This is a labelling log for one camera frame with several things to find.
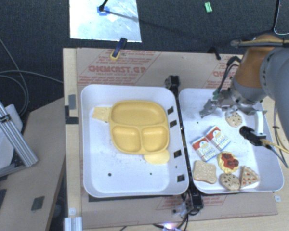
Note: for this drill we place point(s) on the yellow square cheese slice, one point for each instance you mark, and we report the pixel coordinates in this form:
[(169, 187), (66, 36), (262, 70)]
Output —
[(100, 113)]

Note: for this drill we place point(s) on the black cylinder on white bracket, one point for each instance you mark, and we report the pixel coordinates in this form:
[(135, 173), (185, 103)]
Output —
[(249, 133)]

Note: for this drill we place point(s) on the pizza slice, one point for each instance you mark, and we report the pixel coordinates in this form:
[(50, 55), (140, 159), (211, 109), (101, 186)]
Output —
[(248, 176)]

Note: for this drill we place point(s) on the white plastic tray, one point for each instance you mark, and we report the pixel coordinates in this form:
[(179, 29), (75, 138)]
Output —
[(250, 172), (125, 177)]

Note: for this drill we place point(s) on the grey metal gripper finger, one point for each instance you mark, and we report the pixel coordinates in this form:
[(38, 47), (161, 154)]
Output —
[(208, 107), (227, 109)]

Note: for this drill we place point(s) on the brown cardboard board red print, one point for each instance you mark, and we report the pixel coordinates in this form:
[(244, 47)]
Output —
[(135, 66)]

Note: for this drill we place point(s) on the thin black and white rod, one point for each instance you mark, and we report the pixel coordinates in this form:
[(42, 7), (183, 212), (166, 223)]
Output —
[(183, 133)]

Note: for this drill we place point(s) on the pale yellow round slice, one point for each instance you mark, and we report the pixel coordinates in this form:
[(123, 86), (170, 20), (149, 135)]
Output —
[(157, 158)]

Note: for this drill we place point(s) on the yellow divided plate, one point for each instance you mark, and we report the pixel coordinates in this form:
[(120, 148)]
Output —
[(137, 126)]

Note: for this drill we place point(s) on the chocolate chip biscuit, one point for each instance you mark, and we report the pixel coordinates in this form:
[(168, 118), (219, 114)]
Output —
[(234, 119), (229, 181)]

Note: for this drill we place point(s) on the red and white carton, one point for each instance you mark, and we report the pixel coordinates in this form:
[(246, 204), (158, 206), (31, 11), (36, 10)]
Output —
[(218, 138), (204, 149)]

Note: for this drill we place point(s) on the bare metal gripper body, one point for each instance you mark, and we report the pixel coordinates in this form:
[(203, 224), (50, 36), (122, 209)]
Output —
[(238, 101)]

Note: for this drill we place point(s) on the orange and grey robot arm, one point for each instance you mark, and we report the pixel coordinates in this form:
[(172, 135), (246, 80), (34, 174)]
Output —
[(279, 71)]

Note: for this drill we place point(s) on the tan toast bread slice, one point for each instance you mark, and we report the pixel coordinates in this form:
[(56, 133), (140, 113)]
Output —
[(204, 171)]

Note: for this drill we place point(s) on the yellow spaghetti with red meatballs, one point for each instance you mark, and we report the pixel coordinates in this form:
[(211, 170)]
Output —
[(227, 162)]

